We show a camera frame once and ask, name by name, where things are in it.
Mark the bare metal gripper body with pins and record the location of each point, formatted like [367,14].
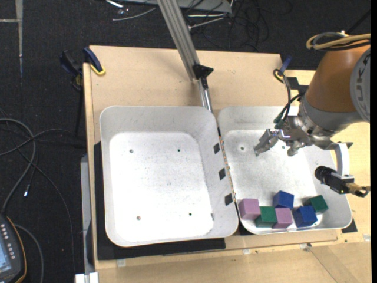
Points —
[297,133]

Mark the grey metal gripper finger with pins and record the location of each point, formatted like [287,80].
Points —
[265,142]
[295,148]

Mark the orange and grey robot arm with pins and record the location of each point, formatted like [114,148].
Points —
[332,81]

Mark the white plastic tray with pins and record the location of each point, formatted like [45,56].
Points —
[265,175]
[159,184]

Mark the blue cube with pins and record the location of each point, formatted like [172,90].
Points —
[283,200]
[304,216]

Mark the green cube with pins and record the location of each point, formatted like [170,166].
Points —
[318,203]
[268,215]

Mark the pink cube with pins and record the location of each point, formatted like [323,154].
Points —
[283,217]
[249,208]

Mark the pale wood board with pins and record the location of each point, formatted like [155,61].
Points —
[153,81]

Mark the black cylinder on white bracket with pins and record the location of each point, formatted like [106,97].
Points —
[331,178]

